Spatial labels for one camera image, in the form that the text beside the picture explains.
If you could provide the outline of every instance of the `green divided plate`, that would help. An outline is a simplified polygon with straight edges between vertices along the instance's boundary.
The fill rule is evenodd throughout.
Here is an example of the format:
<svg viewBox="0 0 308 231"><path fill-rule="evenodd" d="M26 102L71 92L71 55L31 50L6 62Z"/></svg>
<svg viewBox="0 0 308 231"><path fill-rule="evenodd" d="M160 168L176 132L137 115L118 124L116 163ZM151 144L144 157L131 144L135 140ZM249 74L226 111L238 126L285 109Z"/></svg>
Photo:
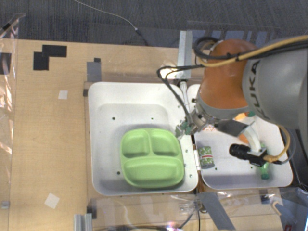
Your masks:
<svg viewBox="0 0 308 231"><path fill-rule="evenodd" d="M168 130L131 130L122 137L120 154L123 175L132 186L171 187L184 177L180 143Z"/></svg>

